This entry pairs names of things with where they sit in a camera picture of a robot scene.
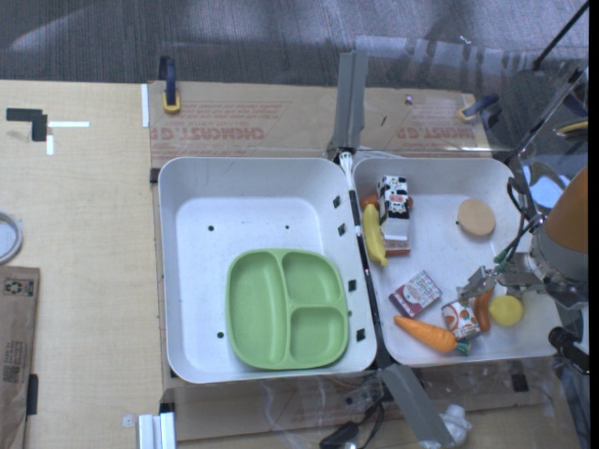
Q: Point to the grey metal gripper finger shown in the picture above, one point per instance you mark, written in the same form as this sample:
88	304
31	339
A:
482	275
470	292

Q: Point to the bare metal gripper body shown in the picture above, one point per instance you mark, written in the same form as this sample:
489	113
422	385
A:
524	281

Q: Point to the orange sausage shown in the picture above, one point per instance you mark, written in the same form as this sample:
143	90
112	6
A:
484	314

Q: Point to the orange and white can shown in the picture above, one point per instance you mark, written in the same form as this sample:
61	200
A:
461	320

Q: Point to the yellow round toy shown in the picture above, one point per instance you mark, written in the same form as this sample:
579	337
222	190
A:
506	310

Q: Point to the white plastic tray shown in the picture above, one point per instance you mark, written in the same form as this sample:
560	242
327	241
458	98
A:
201	260
435	250

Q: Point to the pink and white small carton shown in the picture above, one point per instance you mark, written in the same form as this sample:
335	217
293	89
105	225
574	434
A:
415	294

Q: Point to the beige round biscuit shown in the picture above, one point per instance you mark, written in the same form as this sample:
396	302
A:
476	217

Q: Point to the orange carrot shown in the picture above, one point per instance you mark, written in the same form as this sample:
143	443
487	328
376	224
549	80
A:
428	335

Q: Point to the yellow banana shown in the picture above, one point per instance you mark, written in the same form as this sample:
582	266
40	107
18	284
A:
373	236

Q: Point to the cow print milk carton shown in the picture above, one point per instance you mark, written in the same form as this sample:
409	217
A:
395	204

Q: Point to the white crumpled paper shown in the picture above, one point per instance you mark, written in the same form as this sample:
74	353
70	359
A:
456	424

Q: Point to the orange rounded toy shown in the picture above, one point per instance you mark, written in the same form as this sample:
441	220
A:
369	202

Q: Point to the green divided plate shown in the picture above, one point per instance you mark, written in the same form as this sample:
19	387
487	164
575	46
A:
255	307

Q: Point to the brown cardboard board red print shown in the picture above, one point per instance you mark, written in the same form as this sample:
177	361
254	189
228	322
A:
262	129

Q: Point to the clear tape roll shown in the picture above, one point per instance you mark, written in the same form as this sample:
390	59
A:
18	236

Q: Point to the brown paper envelope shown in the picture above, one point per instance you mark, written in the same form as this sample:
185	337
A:
16	344

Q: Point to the black cylinder on white bracket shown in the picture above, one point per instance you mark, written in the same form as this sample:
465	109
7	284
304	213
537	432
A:
568	346

